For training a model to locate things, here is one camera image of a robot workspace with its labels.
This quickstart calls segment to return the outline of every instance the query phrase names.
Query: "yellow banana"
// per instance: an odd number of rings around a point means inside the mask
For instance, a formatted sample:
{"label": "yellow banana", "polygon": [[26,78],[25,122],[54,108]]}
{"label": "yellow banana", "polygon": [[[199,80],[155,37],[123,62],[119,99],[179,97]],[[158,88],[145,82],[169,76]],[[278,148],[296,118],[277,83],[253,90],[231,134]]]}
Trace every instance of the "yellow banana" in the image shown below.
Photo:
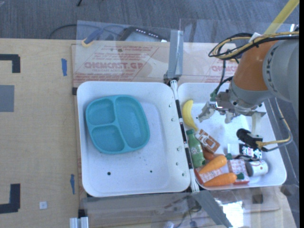
{"label": "yellow banana", "polygon": [[195,125],[193,118],[191,116],[191,109],[193,106],[193,100],[188,100],[186,101],[186,103],[184,104],[181,114],[182,114],[182,118],[184,120],[184,123],[186,125],[188,125],[189,127],[192,127],[194,129],[194,131],[197,131],[198,128]]}

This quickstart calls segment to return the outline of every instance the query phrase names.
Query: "white can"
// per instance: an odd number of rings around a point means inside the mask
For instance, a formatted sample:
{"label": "white can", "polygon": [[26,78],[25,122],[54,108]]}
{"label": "white can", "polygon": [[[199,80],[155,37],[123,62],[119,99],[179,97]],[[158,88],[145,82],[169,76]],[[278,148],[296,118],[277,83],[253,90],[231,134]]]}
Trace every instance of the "white can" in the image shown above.
{"label": "white can", "polygon": [[249,177],[265,175],[268,172],[268,164],[264,160],[246,161],[245,165]]}

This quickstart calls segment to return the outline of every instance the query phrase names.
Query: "blue plate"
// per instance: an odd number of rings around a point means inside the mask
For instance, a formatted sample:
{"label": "blue plate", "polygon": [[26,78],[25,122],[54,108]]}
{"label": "blue plate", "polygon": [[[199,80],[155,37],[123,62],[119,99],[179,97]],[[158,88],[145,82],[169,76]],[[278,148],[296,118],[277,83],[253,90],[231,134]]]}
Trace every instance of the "blue plate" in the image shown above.
{"label": "blue plate", "polygon": [[129,95],[112,95],[92,101],[85,120],[96,149],[118,154],[144,147],[150,130],[142,105]]}

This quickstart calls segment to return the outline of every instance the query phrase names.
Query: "wooden table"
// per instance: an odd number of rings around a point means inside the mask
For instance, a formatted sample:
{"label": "wooden table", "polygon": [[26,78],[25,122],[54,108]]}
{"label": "wooden table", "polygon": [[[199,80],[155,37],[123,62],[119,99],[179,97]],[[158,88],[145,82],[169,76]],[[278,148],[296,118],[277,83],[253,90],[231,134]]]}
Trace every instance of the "wooden table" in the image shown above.
{"label": "wooden table", "polygon": [[[0,39],[2,55],[20,57],[20,72],[14,73],[16,65],[11,60],[3,60],[4,57],[0,60],[2,92],[13,94],[13,102],[10,99],[4,104],[13,104],[13,108],[0,111],[0,227],[62,228],[69,227],[70,218],[78,217],[71,49],[75,43],[74,40]],[[11,192],[12,184],[16,184],[12,187],[17,191]],[[18,207],[15,200],[19,186]],[[279,187],[274,192],[279,209],[244,214],[251,219],[251,227],[295,227],[286,197]],[[17,211],[5,212],[11,206]]]}

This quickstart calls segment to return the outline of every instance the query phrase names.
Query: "gray square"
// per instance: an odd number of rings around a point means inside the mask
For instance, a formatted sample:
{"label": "gray square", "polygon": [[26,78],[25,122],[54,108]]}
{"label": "gray square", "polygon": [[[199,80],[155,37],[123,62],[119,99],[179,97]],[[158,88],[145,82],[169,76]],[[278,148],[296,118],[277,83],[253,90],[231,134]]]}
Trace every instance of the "gray square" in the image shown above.
{"label": "gray square", "polygon": [[0,85],[0,112],[14,112],[14,85]]}

